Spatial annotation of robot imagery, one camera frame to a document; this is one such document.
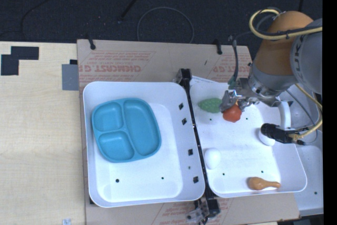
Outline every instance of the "orange object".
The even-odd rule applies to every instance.
[[[281,184],[275,181],[267,181],[260,177],[250,177],[248,186],[250,189],[262,190],[268,187],[279,188]]]
[[[240,120],[241,114],[242,111],[240,110],[239,106],[234,104],[232,107],[222,113],[222,117],[224,120],[235,123],[236,121]]]

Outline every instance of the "black tape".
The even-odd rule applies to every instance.
[[[11,54],[1,55],[1,75],[19,75],[19,60],[38,60],[39,47],[12,46]]]

